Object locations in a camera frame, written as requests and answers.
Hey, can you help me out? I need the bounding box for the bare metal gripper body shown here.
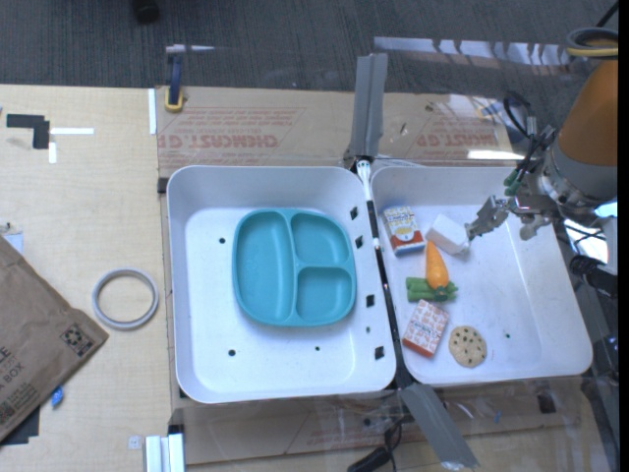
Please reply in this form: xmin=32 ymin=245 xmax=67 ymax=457
xmin=508 ymin=167 xmax=608 ymax=226

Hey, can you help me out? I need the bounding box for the white rounded carton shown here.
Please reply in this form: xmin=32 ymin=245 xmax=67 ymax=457
xmin=425 ymin=212 xmax=471 ymax=256

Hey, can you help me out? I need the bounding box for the orange carrot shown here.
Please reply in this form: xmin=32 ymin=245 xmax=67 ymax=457
xmin=425 ymin=240 xmax=459 ymax=303

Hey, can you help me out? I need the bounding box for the white plastic tray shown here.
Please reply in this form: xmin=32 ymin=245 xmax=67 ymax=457
xmin=165 ymin=164 xmax=398 ymax=405
xmin=369 ymin=165 xmax=595 ymax=387

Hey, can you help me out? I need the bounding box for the white red yellow carton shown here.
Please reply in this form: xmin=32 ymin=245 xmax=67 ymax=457
xmin=381 ymin=206 xmax=427 ymax=258

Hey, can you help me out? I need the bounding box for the green beans bundle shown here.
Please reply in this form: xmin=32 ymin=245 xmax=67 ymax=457
xmin=405 ymin=275 xmax=436 ymax=304

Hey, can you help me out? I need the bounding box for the orange and white carton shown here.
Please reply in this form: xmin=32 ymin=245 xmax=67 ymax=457
xmin=401 ymin=299 xmax=450 ymax=359

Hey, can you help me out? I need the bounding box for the chocolate chip biscuit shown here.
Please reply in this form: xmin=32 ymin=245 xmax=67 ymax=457
xmin=447 ymin=324 xmax=488 ymax=369

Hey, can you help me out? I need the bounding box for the teal divided plate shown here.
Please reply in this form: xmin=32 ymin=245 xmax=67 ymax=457
xmin=231 ymin=207 xmax=358 ymax=327

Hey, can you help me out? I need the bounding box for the brown cardboard board red print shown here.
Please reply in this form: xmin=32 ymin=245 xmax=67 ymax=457
xmin=155 ymin=85 xmax=591 ymax=466

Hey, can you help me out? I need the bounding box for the black caster wheel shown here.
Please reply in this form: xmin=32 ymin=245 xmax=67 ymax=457
xmin=131 ymin=0 xmax=161 ymax=25

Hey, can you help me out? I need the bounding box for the black cylinder on white bracket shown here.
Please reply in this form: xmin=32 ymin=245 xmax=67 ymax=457
xmin=569 ymin=202 xmax=619 ymax=290

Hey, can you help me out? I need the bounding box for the white ring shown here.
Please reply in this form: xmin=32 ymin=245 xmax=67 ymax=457
xmin=91 ymin=267 xmax=160 ymax=331

